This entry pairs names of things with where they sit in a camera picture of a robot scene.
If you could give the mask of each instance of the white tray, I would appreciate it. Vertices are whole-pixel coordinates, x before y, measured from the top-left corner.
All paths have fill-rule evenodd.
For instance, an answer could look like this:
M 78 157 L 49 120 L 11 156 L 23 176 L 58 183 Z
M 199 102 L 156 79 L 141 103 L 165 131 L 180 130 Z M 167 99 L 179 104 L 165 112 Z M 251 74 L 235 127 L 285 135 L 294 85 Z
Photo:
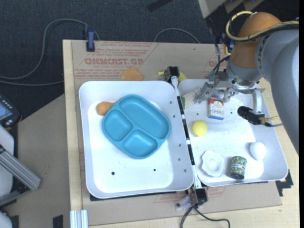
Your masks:
M 179 84 L 180 95 L 197 87 L 203 87 L 206 79 L 187 79 Z M 190 135 L 198 178 L 207 186 L 216 187 L 238 183 L 274 181 L 284 179 L 288 173 L 285 157 L 273 127 L 253 125 L 240 117 L 237 110 L 240 106 L 253 107 L 252 95 L 237 94 L 224 103 L 224 120 L 208 118 L 208 102 L 202 101 L 185 110 L 185 118 Z M 265 101 L 262 111 L 269 116 Z M 191 128 L 196 120 L 203 120 L 208 125 L 207 133 L 202 137 L 193 134 Z M 262 161 L 255 160 L 249 151 L 252 142 L 260 141 L 266 146 L 266 156 Z M 221 154 L 225 159 L 223 174 L 211 177 L 202 170 L 202 154 L 206 151 Z M 245 178 L 235 180 L 229 177 L 230 158 L 243 156 L 247 159 Z
M 103 116 L 95 108 L 139 95 L 166 115 L 171 132 L 146 159 L 134 159 L 114 146 L 102 131 Z M 193 183 L 181 114 L 174 88 L 163 81 L 90 81 L 79 89 L 89 192 L 100 199 L 186 190 Z

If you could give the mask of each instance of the yellow ball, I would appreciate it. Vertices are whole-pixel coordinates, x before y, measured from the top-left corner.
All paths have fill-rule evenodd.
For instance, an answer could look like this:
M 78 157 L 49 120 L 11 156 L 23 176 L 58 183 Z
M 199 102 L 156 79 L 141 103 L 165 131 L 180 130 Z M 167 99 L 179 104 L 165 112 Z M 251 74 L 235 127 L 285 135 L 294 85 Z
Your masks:
M 207 130 L 207 123 L 205 123 L 203 120 L 195 121 L 192 125 L 192 131 L 198 137 L 204 136 Z

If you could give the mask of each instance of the blue object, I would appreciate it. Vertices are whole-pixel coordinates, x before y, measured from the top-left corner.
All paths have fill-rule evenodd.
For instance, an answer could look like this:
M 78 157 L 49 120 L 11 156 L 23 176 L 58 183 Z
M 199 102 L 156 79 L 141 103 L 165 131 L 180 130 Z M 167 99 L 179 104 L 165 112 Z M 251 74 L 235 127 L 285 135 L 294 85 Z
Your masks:
M 86 43 L 86 51 L 93 52 L 95 51 L 94 45 L 94 27 L 88 26 L 87 28 L 87 43 Z
M 171 125 L 154 105 L 138 95 L 127 95 L 104 116 L 102 129 L 119 149 L 136 159 L 156 152 L 168 138 Z

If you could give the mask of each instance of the black floor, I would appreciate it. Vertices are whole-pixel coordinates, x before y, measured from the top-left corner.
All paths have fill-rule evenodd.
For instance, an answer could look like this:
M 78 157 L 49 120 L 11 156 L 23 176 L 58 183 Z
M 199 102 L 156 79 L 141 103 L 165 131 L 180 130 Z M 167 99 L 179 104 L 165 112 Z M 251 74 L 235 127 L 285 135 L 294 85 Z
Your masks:
M 20 80 L 8 80 L 31 72 L 37 65 L 46 26 L 56 19 L 77 19 L 94 26 L 101 40 L 152 42 L 163 29 L 179 28 L 193 34 L 200 43 L 213 43 L 198 0 L 0 0 L 0 93 L 9 98 L 23 118 L 28 117 L 64 93 L 63 39 L 83 39 L 83 25 L 56 23 L 46 36 L 45 56 L 35 72 Z M 210 18 L 218 32 L 234 12 L 220 7 Z M 266 0 L 255 11 L 276 15 L 282 21 L 299 17 L 299 0 Z M 196 43 L 185 33 L 168 31 L 158 41 Z

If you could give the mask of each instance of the small box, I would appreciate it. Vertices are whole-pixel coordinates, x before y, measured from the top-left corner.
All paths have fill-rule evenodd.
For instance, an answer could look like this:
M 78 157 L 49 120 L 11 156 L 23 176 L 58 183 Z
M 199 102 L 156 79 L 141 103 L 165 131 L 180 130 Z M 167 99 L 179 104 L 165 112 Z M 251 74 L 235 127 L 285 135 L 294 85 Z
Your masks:
M 212 119 L 224 119 L 224 102 L 216 98 L 208 100 L 208 117 Z

